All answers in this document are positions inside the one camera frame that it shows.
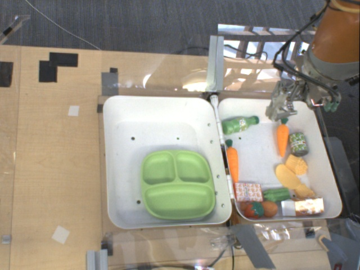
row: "orange carrot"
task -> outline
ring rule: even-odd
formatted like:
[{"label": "orange carrot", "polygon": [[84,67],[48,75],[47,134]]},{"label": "orange carrot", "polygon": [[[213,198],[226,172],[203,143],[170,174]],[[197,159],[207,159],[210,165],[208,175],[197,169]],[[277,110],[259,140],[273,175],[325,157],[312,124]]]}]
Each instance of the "orange carrot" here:
[{"label": "orange carrot", "polygon": [[285,125],[288,119],[281,119],[281,124],[277,127],[277,147],[281,157],[285,156],[287,140],[289,139],[289,128]]},{"label": "orange carrot", "polygon": [[227,145],[226,154],[232,182],[237,183],[239,180],[239,157],[236,149],[232,147],[232,140],[226,140],[225,143]]}]

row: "green bottle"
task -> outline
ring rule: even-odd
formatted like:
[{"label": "green bottle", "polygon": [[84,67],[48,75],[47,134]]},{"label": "green bottle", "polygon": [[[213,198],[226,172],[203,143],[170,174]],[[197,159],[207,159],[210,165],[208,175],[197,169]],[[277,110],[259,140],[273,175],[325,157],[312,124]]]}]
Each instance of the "green bottle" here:
[{"label": "green bottle", "polygon": [[225,135],[247,130],[251,125],[259,124],[259,117],[238,117],[228,121],[222,121],[223,132]]}]

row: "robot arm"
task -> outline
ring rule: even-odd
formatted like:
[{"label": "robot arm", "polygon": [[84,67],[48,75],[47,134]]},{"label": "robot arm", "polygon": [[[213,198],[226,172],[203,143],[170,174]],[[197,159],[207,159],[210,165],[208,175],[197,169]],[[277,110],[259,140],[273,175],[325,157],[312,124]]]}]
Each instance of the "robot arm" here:
[{"label": "robot arm", "polygon": [[[322,10],[289,39],[275,54],[274,67],[281,71],[266,109],[271,120],[294,115],[294,101],[305,102],[310,109],[323,106],[336,111],[341,101],[339,83],[359,81],[360,0],[326,0]],[[294,38],[316,21],[321,22],[308,50],[296,58],[296,68],[285,58]],[[282,64],[277,62],[281,54]]]}]

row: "green can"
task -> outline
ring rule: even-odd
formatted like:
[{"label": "green can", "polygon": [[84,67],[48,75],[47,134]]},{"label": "green can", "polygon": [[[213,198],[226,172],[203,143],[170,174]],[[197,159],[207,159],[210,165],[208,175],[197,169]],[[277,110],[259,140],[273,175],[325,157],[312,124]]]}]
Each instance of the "green can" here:
[{"label": "green can", "polygon": [[291,154],[294,156],[304,156],[309,152],[304,133],[297,132],[290,134],[289,142],[291,147]]}]

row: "white plastic tray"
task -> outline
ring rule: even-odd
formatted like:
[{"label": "white plastic tray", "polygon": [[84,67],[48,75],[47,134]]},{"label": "white plastic tray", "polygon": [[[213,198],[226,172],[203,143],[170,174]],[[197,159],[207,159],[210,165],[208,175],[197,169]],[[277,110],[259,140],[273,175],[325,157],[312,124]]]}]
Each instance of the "white plastic tray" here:
[{"label": "white plastic tray", "polygon": [[[278,154],[276,128],[279,122],[271,122],[265,116],[269,103],[269,100],[228,98],[219,104],[221,120],[238,116],[256,115],[259,117],[258,125],[253,125],[244,132],[225,136],[225,139],[232,139],[233,147],[238,151],[239,182],[260,183],[263,190],[282,187],[275,176],[275,167],[280,163],[285,163],[290,154],[289,146],[284,158]],[[283,217],[281,207],[279,207],[279,213],[276,216],[257,219],[256,221],[259,222],[335,218],[341,212],[341,198],[315,114],[307,108],[305,103],[295,102],[294,106],[298,114],[289,117],[287,126],[290,133],[303,132],[309,148],[309,153],[303,157],[308,164],[308,172],[299,178],[318,196],[323,197],[325,211],[319,216]]]},{"label": "white plastic tray", "polygon": [[[103,108],[107,202],[120,228],[220,224],[231,215],[231,201],[214,111],[200,98],[114,96]],[[214,179],[214,210],[197,220],[162,220],[150,215],[141,197],[142,160],[151,152],[191,150],[209,162]]]}]

